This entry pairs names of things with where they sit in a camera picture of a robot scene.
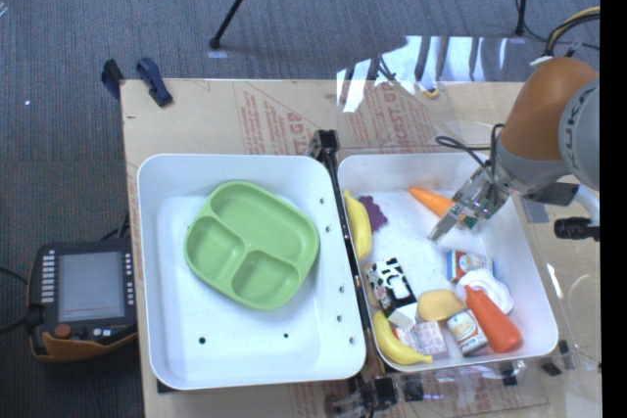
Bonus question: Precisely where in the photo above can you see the purple grapes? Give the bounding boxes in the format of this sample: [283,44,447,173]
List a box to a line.
[357,195,390,234]

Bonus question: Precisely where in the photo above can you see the black and white cow carton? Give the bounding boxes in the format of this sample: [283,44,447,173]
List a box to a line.
[365,256,419,334]

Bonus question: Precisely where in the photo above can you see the black block with thin wires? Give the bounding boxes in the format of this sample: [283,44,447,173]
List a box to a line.
[307,128,342,163]
[350,375,399,413]

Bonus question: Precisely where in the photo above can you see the small printed can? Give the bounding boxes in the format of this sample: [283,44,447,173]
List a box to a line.
[445,308,490,357]

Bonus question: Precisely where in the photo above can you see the yellow biscuit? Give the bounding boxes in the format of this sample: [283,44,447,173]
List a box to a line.
[416,289,466,323]

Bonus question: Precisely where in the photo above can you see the green divided plate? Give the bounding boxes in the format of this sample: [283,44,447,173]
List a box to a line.
[182,179,321,312]

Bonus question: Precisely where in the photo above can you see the orange and white packet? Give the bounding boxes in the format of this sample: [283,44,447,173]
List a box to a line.
[393,320,450,359]

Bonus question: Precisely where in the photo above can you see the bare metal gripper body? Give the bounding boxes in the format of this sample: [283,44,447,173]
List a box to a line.
[450,165,513,230]

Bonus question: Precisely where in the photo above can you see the blue and white carton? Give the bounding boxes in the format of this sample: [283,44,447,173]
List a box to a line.
[446,249,495,285]

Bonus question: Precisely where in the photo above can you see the brown cardboard board red print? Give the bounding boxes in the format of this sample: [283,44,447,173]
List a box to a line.
[119,77,602,418]

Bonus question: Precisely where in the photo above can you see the black cylinder on white bracket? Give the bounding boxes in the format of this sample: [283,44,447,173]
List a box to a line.
[553,183,602,243]

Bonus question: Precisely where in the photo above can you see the yellow banana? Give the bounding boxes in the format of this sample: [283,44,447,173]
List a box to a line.
[371,308,435,366]
[342,188,373,261]

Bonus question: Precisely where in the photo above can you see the white plastic tray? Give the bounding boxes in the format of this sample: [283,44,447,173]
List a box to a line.
[336,152,560,374]
[136,153,368,392]

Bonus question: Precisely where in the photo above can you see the orange bottle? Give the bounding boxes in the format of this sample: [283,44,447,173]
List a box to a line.
[462,284,523,354]

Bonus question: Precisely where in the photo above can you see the white cream dollop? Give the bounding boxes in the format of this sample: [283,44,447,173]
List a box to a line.
[456,268,515,315]

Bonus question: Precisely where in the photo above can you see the orange carrot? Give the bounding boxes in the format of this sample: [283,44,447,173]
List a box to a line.
[408,185,467,223]

